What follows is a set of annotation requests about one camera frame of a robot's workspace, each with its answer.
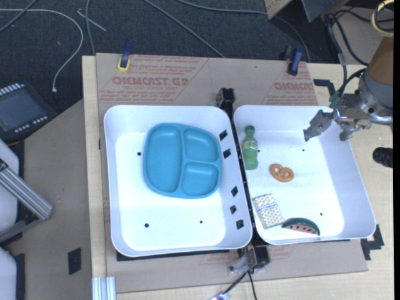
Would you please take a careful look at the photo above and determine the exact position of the black block with thin wires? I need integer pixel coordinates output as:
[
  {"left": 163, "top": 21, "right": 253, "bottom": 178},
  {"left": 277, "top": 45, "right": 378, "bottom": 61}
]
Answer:
[
  {"left": 217, "top": 87, "right": 236, "bottom": 109},
  {"left": 246, "top": 245, "right": 271, "bottom": 274}
]

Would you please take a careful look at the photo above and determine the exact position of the blue divided plate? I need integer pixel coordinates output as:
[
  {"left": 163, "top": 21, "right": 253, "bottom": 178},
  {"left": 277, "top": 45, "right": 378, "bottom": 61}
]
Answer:
[{"left": 142, "top": 122, "right": 224, "bottom": 200}]

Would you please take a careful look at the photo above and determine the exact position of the white plastic tray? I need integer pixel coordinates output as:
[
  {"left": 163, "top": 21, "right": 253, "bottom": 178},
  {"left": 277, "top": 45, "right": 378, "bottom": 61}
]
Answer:
[
  {"left": 102, "top": 104, "right": 254, "bottom": 258},
  {"left": 232, "top": 104, "right": 377, "bottom": 246}
]

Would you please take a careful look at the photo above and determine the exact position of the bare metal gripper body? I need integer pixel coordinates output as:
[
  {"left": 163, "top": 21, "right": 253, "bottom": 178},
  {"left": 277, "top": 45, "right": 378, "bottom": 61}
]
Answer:
[{"left": 331, "top": 87, "right": 394, "bottom": 129}]

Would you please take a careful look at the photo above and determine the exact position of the orange pretzel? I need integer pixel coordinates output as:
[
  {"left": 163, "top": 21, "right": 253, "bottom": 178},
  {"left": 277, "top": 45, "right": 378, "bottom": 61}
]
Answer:
[{"left": 269, "top": 162, "right": 295, "bottom": 184}]

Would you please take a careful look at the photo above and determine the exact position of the green bottle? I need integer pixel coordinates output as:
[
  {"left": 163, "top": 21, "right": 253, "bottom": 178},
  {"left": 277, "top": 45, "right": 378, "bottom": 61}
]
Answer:
[{"left": 241, "top": 124, "right": 261, "bottom": 171}]

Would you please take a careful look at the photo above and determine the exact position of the red and green watermelon slice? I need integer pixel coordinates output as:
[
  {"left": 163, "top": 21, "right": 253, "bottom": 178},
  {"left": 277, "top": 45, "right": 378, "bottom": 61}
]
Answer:
[{"left": 281, "top": 217, "right": 321, "bottom": 238}]

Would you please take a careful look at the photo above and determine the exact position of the thin black rod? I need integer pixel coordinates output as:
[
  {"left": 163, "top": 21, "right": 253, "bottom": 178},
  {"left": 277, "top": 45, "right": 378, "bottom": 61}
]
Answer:
[{"left": 227, "top": 101, "right": 256, "bottom": 247}]

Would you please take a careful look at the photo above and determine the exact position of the black cylinder on white bracket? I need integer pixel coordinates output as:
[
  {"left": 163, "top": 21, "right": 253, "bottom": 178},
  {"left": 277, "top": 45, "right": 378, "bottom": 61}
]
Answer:
[{"left": 372, "top": 146, "right": 394, "bottom": 169}]

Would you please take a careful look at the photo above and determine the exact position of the brown cardboard board red print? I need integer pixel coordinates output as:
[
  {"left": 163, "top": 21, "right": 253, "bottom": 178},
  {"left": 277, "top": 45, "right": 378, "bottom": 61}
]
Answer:
[{"left": 94, "top": 52, "right": 369, "bottom": 294}]

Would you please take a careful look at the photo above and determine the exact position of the white and orange packet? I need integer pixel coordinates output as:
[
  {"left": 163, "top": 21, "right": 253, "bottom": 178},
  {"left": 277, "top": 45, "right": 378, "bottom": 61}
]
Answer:
[{"left": 251, "top": 192, "right": 286, "bottom": 230}]

